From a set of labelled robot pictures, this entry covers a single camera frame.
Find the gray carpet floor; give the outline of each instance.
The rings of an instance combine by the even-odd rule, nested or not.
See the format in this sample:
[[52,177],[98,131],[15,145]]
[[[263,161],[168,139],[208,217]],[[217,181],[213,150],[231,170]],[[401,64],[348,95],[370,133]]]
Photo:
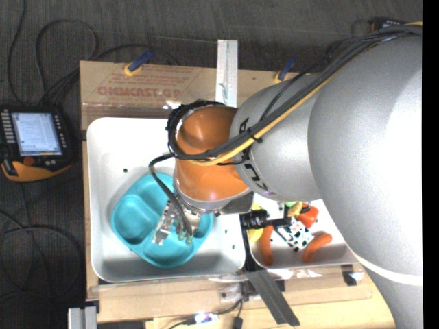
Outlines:
[[[233,39],[241,69],[277,71],[294,56],[292,70],[303,71],[376,16],[421,21],[423,0],[0,0],[0,105],[56,103],[79,149],[77,78],[47,91],[93,52],[141,43],[161,50],[155,63],[215,67],[217,40]],[[143,50],[99,59],[129,62]],[[0,174],[0,329],[66,328],[67,309],[84,304],[77,154],[49,180],[19,184]]]

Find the blue divided plate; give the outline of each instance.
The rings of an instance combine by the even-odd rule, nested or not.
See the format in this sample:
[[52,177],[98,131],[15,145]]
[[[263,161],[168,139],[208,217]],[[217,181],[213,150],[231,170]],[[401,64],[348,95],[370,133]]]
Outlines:
[[[172,189],[172,177],[157,173],[157,176]],[[185,264],[198,251],[213,225],[213,215],[203,215],[193,242],[179,241],[176,222],[171,234],[158,245],[152,241],[156,225],[167,203],[167,196],[150,174],[137,180],[117,202],[111,226],[116,236],[141,258],[161,269],[173,269]]]

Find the robotic arm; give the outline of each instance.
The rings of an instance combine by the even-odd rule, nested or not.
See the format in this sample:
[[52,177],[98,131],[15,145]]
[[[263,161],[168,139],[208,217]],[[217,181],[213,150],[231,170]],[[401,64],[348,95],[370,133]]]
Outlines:
[[423,328],[422,26],[387,27],[328,57],[321,73],[239,109],[198,101],[174,111],[174,193],[162,222],[175,216],[190,242],[200,216],[248,212],[253,193],[323,199],[397,328]]

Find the button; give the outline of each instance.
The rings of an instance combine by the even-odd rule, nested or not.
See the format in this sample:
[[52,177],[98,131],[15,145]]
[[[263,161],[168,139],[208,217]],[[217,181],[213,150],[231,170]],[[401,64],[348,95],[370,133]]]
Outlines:
[[23,159],[23,163],[24,163],[26,166],[32,166],[32,165],[35,163],[35,158],[33,158],[32,156],[26,156],[26,157]]

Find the orange handle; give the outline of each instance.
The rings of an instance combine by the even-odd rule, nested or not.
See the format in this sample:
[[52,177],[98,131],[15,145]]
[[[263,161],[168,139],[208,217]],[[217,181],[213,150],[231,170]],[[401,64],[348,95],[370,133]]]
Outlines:
[[320,249],[322,246],[329,244],[332,241],[332,235],[330,234],[321,234],[316,236],[311,242],[306,246],[303,250],[302,260],[305,263],[310,263],[313,260],[314,254]]
[[270,245],[270,239],[272,237],[272,233],[274,230],[274,226],[266,226],[263,229],[262,235],[259,238],[259,249],[261,250],[262,261],[270,266],[273,264],[273,253]]

